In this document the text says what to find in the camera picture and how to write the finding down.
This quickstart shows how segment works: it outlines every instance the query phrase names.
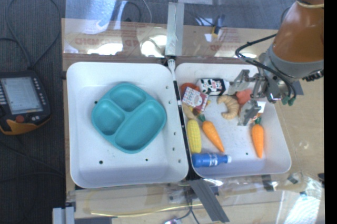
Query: toy carrot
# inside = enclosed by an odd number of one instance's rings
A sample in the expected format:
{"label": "toy carrot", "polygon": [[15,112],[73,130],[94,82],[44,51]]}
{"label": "toy carrot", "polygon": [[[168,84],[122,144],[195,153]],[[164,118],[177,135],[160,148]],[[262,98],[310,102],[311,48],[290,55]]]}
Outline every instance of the toy carrot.
{"label": "toy carrot", "polygon": [[263,146],[264,146],[264,130],[260,125],[261,117],[258,117],[255,120],[255,124],[252,127],[252,139],[254,148],[257,156],[261,159],[263,154]]}
{"label": "toy carrot", "polygon": [[205,119],[204,115],[199,115],[198,118],[202,122],[202,130],[206,134],[207,138],[217,147],[221,152],[225,152],[220,136],[212,122]]}

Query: table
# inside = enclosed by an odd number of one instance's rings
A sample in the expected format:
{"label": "table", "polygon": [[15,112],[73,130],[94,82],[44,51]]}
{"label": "table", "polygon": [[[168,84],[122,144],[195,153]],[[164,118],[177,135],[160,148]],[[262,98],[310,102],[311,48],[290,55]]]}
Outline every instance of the table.
{"label": "table", "polygon": [[[67,10],[76,0],[68,0]],[[99,0],[96,3],[108,3]],[[118,1],[114,5],[125,6],[127,3]],[[124,34],[119,31],[122,25],[117,22],[102,23],[102,19],[95,20],[93,14],[74,16],[70,11],[63,19],[63,71],[78,61],[94,62],[164,62],[166,42],[160,38],[178,36],[176,46],[172,49],[179,53],[177,63],[181,62],[226,62],[237,63],[234,51],[244,43],[265,36],[272,35],[277,30],[246,29],[222,27],[217,38],[212,37],[212,28],[201,25],[183,25],[177,12],[170,12],[170,8],[182,8],[180,4],[169,6],[167,24],[154,22],[123,21]],[[100,50],[104,43],[114,43],[114,48],[108,47],[107,54]],[[246,52],[259,55],[266,51],[270,42],[265,41],[252,46]],[[236,177],[221,180],[217,188],[217,199],[224,208],[232,223],[291,223],[301,216],[307,223],[323,223],[325,220],[324,188],[318,174],[324,173],[324,110],[323,85],[324,78],[315,82],[301,81],[304,95],[299,96],[294,106],[275,104],[284,136],[292,158],[290,170],[281,175],[263,175]],[[189,207],[184,199],[184,182],[170,184],[150,184],[136,186],[119,186],[101,189],[78,189],[70,176],[69,167],[69,129],[67,110],[67,88],[64,80],[64,118],[66,140],[66,190],[67,201],[76,204],[75,219],[116,217],[113,223],[164,223],[170,219],[185,215]],[[300,209],[310,207],[310,213]],[[193,212],[200,223],[211,223],[211,219],[198,199],[193,201]],[[183,223],[195,223],[192,214],[183,219]]]}

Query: blue bottle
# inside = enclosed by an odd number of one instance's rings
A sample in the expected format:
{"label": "blue bottle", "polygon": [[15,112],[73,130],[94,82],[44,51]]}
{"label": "blue bottle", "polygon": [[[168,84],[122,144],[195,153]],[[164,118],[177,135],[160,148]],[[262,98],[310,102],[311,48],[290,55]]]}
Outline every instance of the blue bottle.
{"label": "blue bottle", "polygon": [[231,161],[232,161],[231,156],[220,155],[217,153],[203,153],[192,155],[192,163],[195,168],[212,167],[217,166],[220,163],[230,163]]}

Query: corn cob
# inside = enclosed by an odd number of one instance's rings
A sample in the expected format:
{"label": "corn cob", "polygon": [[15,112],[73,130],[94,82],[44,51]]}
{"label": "corn cob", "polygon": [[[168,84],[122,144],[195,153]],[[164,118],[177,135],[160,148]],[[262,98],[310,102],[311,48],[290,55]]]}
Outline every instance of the corn cob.
{"label": "corn cob", "polygon": [[199,124],[195,119],[187,122],[187,137],[189,139],[191,154],[201,152],[201,135]]}

